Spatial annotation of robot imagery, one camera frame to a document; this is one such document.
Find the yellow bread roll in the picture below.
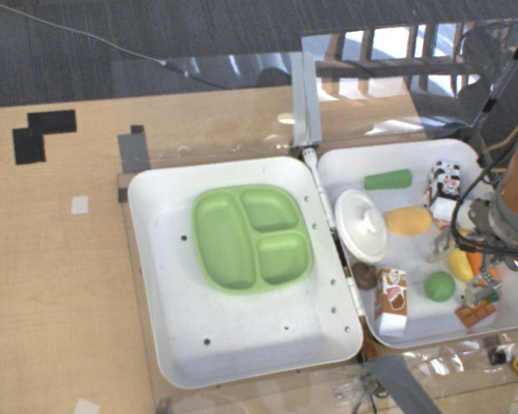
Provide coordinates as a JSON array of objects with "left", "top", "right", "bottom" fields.
[{"left": 384, "top": 203, "right": 435, "bottom": 240}]

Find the green cylinder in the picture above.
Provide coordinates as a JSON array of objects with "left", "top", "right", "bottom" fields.
[{"left": 361, "top": 167, "right": 415, "bottom": 195}]

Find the green pear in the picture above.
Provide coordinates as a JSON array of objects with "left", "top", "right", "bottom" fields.
[{"left": 421, "top": 268, "right": 460, "bottom": 305}]

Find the green divided plate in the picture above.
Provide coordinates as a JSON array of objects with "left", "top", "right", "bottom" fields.
[{"left": 186, "top": 176, "right": 318, "bottom": 301}]

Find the white lidded bowl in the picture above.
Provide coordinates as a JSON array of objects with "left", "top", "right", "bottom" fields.
[{"left": 331, "top": 184, "right": 395, "bottom": 269}]

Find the brown biscuit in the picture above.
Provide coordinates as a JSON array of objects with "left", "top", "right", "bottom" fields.
[{"left": 351, "top": 260, "right": 380, "bottom": 293}]

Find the white plastic tray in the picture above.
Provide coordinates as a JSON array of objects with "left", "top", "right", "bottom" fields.
[
  {"left": 124, "top": 145, "right": 370, "bottom": 396},
  {"left": 315, "top": 125, "right": 518, "bottom": 359}
]

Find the yellow banana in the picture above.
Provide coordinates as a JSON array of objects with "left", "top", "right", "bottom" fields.
[{"left": 445, "top": 244, "right": 476, "bottom": 286}]

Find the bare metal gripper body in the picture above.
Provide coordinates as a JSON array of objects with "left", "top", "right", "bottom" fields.
[{"left": 462, "top": 189, "right": 518, "bottom": 275}]

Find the black and white cow carton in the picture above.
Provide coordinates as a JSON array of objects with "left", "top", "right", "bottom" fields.
[{"left": 421, "top": 157, "right": 468, "bottom": 224}]

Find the orange carrot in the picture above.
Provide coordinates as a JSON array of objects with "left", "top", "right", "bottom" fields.
[{"left": 465, "top": 247, "right": 506, "bottom": 308}]

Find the white rounded object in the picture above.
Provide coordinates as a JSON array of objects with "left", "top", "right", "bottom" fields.
[{"left": 452, "top": 202, "right": 477, "bottom": 231}]

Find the brown and white carton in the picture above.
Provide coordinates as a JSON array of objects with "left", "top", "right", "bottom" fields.
[{"left": 367, "top": 265, "right": 416, "bottom": 342}]

